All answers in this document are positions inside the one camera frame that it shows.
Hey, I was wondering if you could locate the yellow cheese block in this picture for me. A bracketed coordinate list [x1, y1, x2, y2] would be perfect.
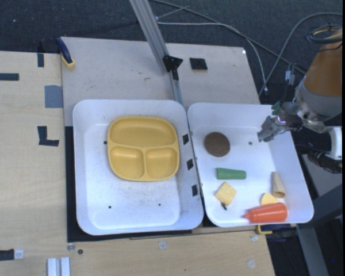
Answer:
[214, 181, 237, 207]

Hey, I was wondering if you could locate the orange squeeze bottle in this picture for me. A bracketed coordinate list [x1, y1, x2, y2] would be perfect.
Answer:
[243, 202, 289, 224]

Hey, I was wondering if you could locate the beige ice cream cone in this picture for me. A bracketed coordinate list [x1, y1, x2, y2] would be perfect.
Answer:
[270, 171, 286, 199]

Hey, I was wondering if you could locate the white plastic tray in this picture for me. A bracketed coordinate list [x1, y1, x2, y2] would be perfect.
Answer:
[72, 98, 205, 236]
[186, 102, 315, 229]

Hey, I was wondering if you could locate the green cylinder toy vegetable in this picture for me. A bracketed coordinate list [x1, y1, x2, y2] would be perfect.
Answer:
[215, 167, 247, 181]

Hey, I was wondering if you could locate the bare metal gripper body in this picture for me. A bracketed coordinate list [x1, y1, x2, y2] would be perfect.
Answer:
[271, 95, 336, 134]

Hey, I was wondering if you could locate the pale flat board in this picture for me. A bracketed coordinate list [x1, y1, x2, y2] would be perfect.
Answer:
[59, 36, 274, 240]

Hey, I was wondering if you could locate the brown round biscuit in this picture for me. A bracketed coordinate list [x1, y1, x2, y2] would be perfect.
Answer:
[204, 131, 231, 158]

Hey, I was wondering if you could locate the yellow cheese wedge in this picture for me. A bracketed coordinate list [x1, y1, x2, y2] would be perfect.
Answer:
[260, 192, 281, 207]

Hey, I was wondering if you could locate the yellow divided plate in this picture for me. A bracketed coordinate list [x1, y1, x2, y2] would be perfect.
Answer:
[106, 116, 181, 182]

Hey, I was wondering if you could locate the black cylinder on white bracket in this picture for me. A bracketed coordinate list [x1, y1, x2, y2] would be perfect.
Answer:
[306, 126, 343, 174]

